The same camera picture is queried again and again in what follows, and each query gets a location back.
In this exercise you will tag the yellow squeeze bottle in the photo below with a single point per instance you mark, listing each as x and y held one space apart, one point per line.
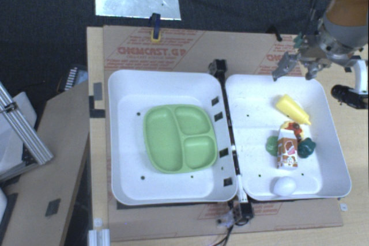
291 108

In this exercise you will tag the brown and white carton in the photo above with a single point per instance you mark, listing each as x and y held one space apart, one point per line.
286 152

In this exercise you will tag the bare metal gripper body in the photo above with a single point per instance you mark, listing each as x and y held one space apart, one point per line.
331 50

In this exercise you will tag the thin black and white rod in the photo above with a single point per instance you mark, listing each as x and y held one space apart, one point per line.
229 126

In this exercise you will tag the green divided plate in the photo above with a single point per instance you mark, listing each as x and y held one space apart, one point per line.
164 138

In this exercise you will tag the toy pizza slice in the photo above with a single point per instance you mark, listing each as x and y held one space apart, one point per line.
294 126

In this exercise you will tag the dark green toy broccoli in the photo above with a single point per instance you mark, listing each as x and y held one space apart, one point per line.
307 148

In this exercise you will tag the black cylinder on white bracket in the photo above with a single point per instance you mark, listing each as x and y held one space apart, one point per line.
350 95

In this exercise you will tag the brown cardboard board red print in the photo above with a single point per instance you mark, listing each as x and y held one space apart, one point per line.
184 49

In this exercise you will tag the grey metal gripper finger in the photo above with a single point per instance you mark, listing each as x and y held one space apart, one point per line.
284 66
315 69

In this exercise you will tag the white egg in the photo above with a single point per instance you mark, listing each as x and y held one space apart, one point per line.
284 186

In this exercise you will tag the white plastic tray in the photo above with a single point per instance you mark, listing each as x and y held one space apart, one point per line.
129 138
253 141

